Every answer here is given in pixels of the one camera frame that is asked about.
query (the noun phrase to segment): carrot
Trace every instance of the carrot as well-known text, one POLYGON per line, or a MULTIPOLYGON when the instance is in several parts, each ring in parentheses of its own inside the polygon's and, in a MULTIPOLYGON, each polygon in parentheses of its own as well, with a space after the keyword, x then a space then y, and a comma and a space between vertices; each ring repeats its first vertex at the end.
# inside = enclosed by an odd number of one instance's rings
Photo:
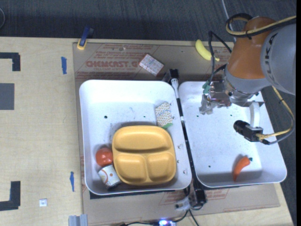
POLYGON ((250 165, 250 163, 251 163, 251 160, 246 156, 244 156, 243 158, 241 158, 238 161, 238 163, 235 165, 234 171, 233 171, 233 180, 234 180, 234 182, 236 181, 236 179, 237 179, 238 175, 240 174, 241 170, 244 167, 250 165))

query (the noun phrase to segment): yellow plate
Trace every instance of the yellow plate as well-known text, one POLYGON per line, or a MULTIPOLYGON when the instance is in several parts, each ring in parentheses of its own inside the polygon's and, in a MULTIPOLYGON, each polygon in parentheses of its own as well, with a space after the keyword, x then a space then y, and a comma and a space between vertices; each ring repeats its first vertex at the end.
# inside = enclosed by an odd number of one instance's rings
POLYGON ((128 126, 112 142, 115 170, 121 181, 146 186, 166 183, 176 171, 174 144, 158 126, 128 126))

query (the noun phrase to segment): can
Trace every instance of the can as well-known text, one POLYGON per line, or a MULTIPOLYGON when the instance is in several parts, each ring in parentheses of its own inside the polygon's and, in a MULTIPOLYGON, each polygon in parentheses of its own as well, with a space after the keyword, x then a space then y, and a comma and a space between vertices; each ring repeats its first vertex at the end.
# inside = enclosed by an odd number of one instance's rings
POLYGON ((107 165, 103 167, 99 172, 98 175, 102 179, 102 182, 105 184, 106 188, 113 188, 121 183, 113 164, 107 165))

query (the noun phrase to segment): banana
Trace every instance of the banana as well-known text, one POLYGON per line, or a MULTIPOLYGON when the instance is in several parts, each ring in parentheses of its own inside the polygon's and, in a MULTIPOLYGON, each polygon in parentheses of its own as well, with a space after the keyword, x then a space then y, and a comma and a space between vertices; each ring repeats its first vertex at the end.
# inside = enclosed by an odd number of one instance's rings
POLYGON ((211 60, 211 53, 205 48, 201 40, 196 41, 197 52, 206 60, 211 60))

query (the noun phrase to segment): wooden table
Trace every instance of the wooden table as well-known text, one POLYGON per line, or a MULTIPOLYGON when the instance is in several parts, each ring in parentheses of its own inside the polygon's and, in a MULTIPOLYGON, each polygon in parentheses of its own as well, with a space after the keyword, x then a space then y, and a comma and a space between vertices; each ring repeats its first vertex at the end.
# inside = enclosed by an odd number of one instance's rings
MULTIPOLYGON (((0 110, 0 201, 21 182, 21 206, 0 211, 0 225, 63 226, 83 213, 72 44, 77 39, 0 38, 0 52, 17 52, 21 71, 0 59, 0 83, 15 85, 14 110, 0 110), (61 57, 67 59, 62 73, 61 57), (75 191, 70 173, 75 175, 75 191), (40 207, 40 199, 48 205, 40 207)), ((193 45, 189 41, 93 40, 108 43, 193 45)), ((197 216, 205 226, 293 225, 280 184, 280 207, 197 216)), ((193 225, 191 217, 178 225, 193 225)))

